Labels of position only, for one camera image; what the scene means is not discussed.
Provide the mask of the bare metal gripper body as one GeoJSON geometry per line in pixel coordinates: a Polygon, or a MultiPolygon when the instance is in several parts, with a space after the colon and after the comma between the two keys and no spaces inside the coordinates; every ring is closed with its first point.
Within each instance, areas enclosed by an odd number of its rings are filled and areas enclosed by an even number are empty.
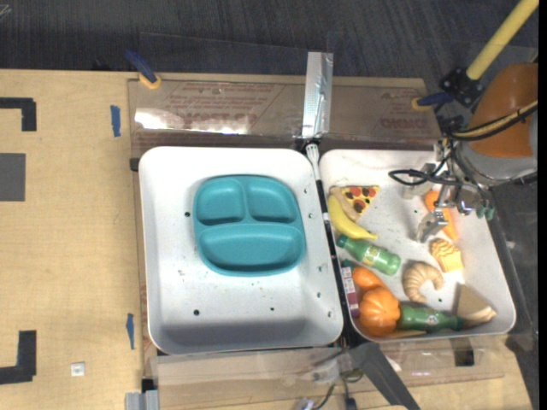
{"type": "Polygon", "coordinates": [[[433,204],[436,212],[454,208],[461,215],[475,214],[479,219],[485,217],[485,198],[475,184],[450,175],[441,176],[437,183],[440,190],[433,204]]]}

